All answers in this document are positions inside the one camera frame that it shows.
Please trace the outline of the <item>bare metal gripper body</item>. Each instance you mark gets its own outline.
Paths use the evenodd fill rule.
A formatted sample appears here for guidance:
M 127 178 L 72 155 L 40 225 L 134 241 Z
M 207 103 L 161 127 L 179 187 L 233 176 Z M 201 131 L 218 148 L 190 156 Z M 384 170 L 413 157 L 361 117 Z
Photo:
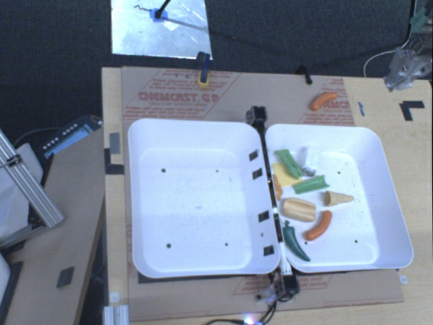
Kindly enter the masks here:
M 411 34 L 409 58 L 412 62 L 424 66 L 432 64 L 432 28 L 425 28 Z

